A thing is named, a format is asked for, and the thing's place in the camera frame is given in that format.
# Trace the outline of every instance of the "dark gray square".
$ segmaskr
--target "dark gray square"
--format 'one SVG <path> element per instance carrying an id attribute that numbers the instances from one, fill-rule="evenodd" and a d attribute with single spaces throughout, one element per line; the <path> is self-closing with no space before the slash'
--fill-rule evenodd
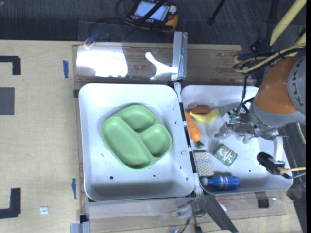
<path id="1" fill-rule="evenodd" d="M 0 115 L 14 115 L 15 88 L 0 87 Z"/>

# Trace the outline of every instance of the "orange and black device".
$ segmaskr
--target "orange and black device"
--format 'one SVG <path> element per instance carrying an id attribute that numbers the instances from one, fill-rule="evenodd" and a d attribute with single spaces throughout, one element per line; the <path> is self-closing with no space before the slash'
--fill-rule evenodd
<path id="1" fill-rule="evenodd" d="M 159 0 L 135 0 L 132 8 L 125 17 L 125 22 L 144 29 L 157 28 L 164 32 L 172 32 L 178 23 L 176 6 L 164 3 L 149 18 L 142 18 L 157 4 Z"/>

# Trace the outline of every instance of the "wooden table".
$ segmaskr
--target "wooden table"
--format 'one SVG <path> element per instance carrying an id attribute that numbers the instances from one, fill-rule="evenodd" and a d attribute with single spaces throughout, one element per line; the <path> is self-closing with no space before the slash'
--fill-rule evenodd
<path id="1" fill-rule="evenodd" d="M 15 88 L 14 115 L 0 115 L 0 209 L 8 208 L 10 189 L 21 188 L 21 213 L 0 219 L 0 232 L 70 232 L 79 221 L 81 200 L 73 96 L 73 53 L 77 42 L 0 41 L 0 56 L 19 56 L 21 75 L 12 63 L 0 63 L 0 87 Z M 63 61 L 69 65 L 65 78 Z M 71 187 L 77 180 L 77 199 Z M 302 232 L 293 206 L 283 198 L 286 214 L 233 220 L 240 232 Z M 48 206 L 48 214 L 40 207 Z M 218 231 L 214 222 L 201 225 Z M 167 232 L 167 228 L 136 230 Z M 189 226 L 184 231 L 194 232 Z"/>

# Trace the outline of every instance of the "blue bottle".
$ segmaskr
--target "blue bottle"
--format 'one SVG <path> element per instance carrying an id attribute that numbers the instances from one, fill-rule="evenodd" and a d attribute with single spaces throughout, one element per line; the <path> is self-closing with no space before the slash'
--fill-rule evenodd
<path id="1" fill-rule="evenodd" d="M 200 178 L 202 186 L 213 188 L 217 191 L 236 190 L 241 185 L 241 180 L 237 176 L 213 176 L 213 178 Z"/>

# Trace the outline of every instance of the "toy banana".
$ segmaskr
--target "toy banana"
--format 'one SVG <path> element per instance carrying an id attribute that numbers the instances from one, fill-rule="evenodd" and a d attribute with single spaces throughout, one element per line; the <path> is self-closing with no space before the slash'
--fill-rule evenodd
<path id="1" fill-rule="evenodd" d="M 219 109 L 218 108 L 212 109 L 210 113 L 207 114 L 195 114 L 189 112 L 189 115 L 192 116 L 193 119 L 198 123 L 210 123 L 218 117 Z"/>

